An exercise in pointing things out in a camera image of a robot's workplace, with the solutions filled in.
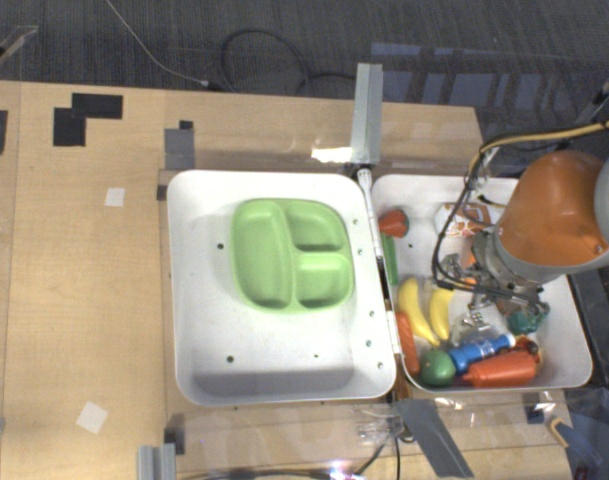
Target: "blue bottle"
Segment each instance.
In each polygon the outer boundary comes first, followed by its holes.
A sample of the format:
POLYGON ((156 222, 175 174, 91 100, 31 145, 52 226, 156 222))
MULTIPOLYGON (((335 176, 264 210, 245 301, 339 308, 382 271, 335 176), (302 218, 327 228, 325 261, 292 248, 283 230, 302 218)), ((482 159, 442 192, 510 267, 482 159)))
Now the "blue bottle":
POLYGON ((503 348, 512 348, 514 346, 515 336, 507 333, 500 335, 494 340, 479 340, 460 345, 457 348, 449 350, 448 355, 451 356, 453 363, 455 363, 457 375, 463 375, 468 372, 468 367, 471 363, 476 363, 485 357, 493 356, 503 348))

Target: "green object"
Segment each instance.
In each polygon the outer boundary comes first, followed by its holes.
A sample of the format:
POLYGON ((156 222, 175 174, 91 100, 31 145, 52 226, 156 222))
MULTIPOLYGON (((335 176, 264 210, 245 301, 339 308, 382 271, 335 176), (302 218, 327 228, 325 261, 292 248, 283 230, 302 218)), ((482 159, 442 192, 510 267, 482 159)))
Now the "green object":
POLYGON ((516 311, 507 319, 508 329, 516 336, 530 334, 537 331, 542 319, 542 315, 531 315, 522 311, 516 311))
POLYGON ((353 293, 346 228, 325 204, 247 201, 233 215, 231 250, 235 286, 254 308, 331 309, 353 293))
POLYGON ((397 258, 395 257, 395 242, 393 237, 385 233, 380 233, 382 238, 382 249, 384 250, 384 262, 386 263, 386 274, 392 286, 399 283, 397 275, 397 258))
POLYGON ((443 350, 429 350, 420 361, 420 379, 429 386, 448 386, 455 377, 455 365, 443 350))

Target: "orange object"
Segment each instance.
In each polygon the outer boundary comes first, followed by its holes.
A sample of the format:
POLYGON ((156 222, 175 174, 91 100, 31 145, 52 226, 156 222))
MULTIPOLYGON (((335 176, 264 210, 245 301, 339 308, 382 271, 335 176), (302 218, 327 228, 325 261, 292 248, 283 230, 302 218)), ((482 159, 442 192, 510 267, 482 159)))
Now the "orange object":
POLYGON ((379 219, 380 232, 402 238, 408 233, 408 217, 402 210, 391 210, 379 219))
POLYGON ((522 175, 497 224, 500 242, 515 258, 567 267, 609 250, 593 210, 602 162, 579 151, 557 151, 522 175))
POLYGON ((420 360, 415 349, 411 322, 409 322, 406 313, 402 312, 396 312, 395 319, 397 320, 397 332, 400 335, 402 352, 404 353, 404 366, 406 366, 406 371, 415 377, 420 373, 420 360))
POLYGON ((536 356, 526 350, 512 350, 483 359, 469 366, 462 376, 464 382, 476 388, 508 388, 533 380, 537 373, 536 356))

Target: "red bottle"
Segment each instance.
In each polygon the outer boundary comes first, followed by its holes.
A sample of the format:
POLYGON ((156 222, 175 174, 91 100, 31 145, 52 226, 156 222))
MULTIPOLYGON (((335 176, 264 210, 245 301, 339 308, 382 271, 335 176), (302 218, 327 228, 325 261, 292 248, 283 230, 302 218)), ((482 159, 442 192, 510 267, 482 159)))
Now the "red bottle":
POLYGON ((537 356, 513 350, 473 363, 462 380, 476 388, 508 388, 530 382, 537 373, 537 356))

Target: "toy bottle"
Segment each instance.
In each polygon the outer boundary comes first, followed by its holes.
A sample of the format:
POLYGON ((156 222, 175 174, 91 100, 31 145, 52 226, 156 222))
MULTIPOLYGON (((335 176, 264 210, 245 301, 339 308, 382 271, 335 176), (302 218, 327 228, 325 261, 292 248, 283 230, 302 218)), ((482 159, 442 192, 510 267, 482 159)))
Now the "toy bottle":
POLYGON ((499 354, 472 364, 462 377, 476 388, 507 388, 533 380, 537 371, 536 356, 526 350, 499 354))
POLYGON ((453 359, 457 375, 462 375, 468 371, 469 365, 481 361, 485 357, 497 354, 504 348, 515 346, 515 336, 510 333, 502 334, 494 340, 478 340, 472 343, 460 345, 449 350, 448 355, 453 359))

